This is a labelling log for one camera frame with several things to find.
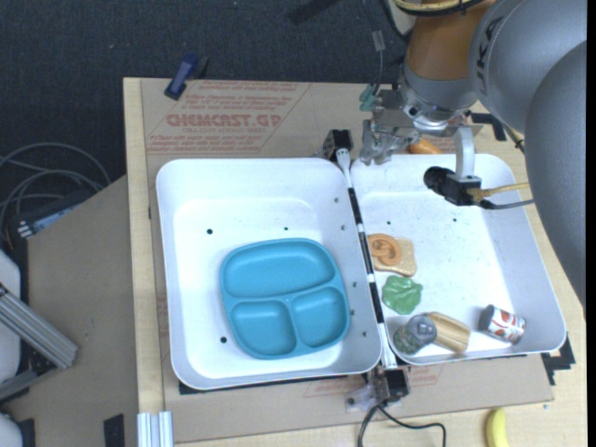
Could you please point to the orange carrot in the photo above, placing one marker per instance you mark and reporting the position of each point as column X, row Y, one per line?
column 424, row 147

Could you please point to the brown cardboard board red print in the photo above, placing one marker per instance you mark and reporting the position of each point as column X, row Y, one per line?
column 223, row 119

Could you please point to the green lettuce leaf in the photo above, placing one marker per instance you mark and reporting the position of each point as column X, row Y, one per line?
column 401, row 293

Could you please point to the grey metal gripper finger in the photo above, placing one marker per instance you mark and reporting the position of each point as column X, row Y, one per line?
column 367, row 149
column 384, row 151

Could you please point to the green can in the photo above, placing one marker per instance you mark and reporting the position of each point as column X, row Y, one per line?
column 412, row 335

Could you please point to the yellow banana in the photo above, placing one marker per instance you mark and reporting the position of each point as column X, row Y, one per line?
column 496, row 429

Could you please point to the thin black and white rod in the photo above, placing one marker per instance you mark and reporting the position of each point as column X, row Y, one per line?
column 361, row 231

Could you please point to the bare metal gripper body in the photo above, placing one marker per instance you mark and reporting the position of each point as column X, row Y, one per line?
column 393, row 117

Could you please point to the black cylinder on white bracket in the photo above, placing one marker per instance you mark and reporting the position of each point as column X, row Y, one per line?
column 454, row 185

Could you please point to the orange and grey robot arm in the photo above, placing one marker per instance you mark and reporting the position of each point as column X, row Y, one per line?
column 526, row 63

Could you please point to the red and white can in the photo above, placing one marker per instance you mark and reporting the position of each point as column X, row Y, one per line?
column 505, row 324

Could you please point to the beige toast slice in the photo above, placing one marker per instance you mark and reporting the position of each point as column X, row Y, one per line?
column 404, row 259

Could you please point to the orange pretzel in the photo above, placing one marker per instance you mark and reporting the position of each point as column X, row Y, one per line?
column 381, row 247

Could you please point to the blue divided plate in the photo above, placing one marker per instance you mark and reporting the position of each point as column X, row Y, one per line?
column 284, row 296

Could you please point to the white plastic tray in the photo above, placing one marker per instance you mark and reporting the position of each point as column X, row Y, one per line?
column 465, row 259
column 261, row 198

